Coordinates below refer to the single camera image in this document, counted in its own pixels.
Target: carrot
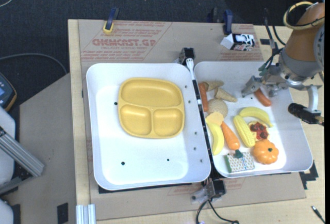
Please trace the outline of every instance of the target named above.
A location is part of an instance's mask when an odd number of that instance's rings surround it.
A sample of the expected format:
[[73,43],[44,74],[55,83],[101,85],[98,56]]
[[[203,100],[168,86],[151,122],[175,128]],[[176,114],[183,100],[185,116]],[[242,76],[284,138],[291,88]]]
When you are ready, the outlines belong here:
[[241,143],[237,138],[236,134],[224,121],[222,121],[221,123],[221,129],[223,132],[223,137],[225,138],[226,143],[228,145],[228,148],[230,148],[233,151],[238,150],[241,147]]
[[200,96],[201,96],[201,100],[202,100],[203,111],[207,112],[208,111],[208,101],[207,101],[206,88],[205,88],[204,83],[199,83],[198,88],[200,90]]
[[259,100],[259,102],[264,106],[271,106],[272,102],[267,98],[262,90],[259,88],[254,92],[255,97]]

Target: table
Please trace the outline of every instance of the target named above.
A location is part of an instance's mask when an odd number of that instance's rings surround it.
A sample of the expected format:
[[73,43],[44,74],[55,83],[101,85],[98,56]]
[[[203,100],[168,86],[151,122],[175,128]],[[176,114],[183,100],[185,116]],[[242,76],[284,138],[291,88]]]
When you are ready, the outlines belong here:
[[[268,39],[265,27],[254,26],[258,39]],[[278,35],[286,41],[291,30],[278,27]],[[84,103],[81,97],[83,88],[81,78],[79,29],[78,20],[68,21],[69,52],[70,52],[70,76],[73,115],[73,137],[75,156],[76,200],[78,205],[91,203],[89,194],[89,176],[87,168],[86,138]],[[261,46],[264,59],[270,55],[268,46]],[[321,84],[321,79],[316,76],[313,84]],[[293,100],[298,104],[306,105],[308,95],[299,91],[291,91]],[[324,115],[324,86],[319,90],[319,110]],[[324,127],[303,123],[310,148],[318,171],[316,181],[308,182],[306,199],[294,201],[272,202],[267,204],[253,204],[221,208],[219,214],[228,219],[238,219],[240,223],[317,223],[320,220],[312,211],[314,205],[325,218],[325,164],[324,164]],[[158,214],[134,218],[112,219],[98,221],[97,223],[194,223],[196,211],[180,213]],[[206,223],[219,223],[217,216],[205,209],[200,214],[200,220]]]

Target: yellow plate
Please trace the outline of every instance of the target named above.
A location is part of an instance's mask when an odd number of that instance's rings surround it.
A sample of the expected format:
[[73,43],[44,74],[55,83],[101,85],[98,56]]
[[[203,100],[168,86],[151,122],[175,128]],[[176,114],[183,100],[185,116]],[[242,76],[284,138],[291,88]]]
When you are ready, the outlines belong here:
[[171,138],[185,123],[181,90],[155,78],[130,78],[119,89],[118,114],[122,128],[142,138]]

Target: toy pumpkin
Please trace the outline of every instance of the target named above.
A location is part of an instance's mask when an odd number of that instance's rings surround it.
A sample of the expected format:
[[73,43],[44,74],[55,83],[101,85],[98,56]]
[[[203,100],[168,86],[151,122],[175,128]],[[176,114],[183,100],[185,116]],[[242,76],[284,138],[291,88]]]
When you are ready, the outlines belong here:
[[278,148],[268,139],[259,140],[254,145],[253,156],[262,164],[272,164],[276,162],[278,154]]

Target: toy banana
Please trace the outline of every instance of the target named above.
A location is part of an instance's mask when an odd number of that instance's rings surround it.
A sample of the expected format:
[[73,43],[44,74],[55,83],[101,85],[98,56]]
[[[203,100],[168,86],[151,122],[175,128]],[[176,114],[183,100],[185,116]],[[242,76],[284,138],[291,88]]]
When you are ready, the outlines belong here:
[[273,124],[270,122],[270,118],[267,112],[258,107],[245,107],[240,111],[239,115],[241,117],[255,117],[266,123],[269,127],[273,126]]
[[219,125],[216,123],[210,122],[206,119],[206,124],[208,128],[210,129],[213,137],[213,143],[212,143],[212,154],[217,155],[221,152],[224,144],[225,139],[223,137],[222,130]]
[[233,121],[238,135],[241,137],[245,146],[248,148],[253,147],[256,144],[255,136],[251,132],[245,120],[240,115],[236,115],[234,116]]

